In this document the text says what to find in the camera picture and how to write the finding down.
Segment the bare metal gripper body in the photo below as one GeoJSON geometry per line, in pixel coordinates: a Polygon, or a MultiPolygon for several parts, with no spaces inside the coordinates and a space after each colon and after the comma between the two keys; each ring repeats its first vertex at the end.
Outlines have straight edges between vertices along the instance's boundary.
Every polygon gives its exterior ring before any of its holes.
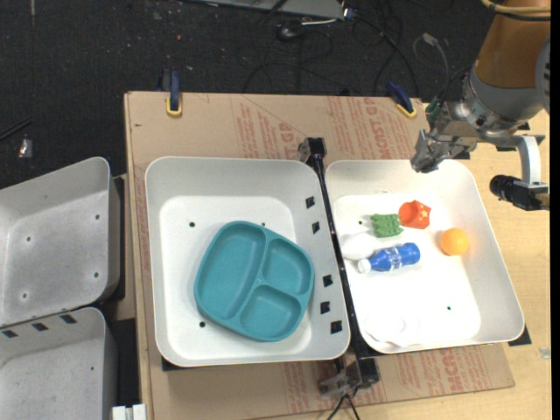
{"type": "Polygon", "coordinates": [[[426,108],[432,143],[451,143],[452,159],[469,159],[476,149],[477,130],[469,123],[469,109],[459,101],[431,102],[426,108]]]}

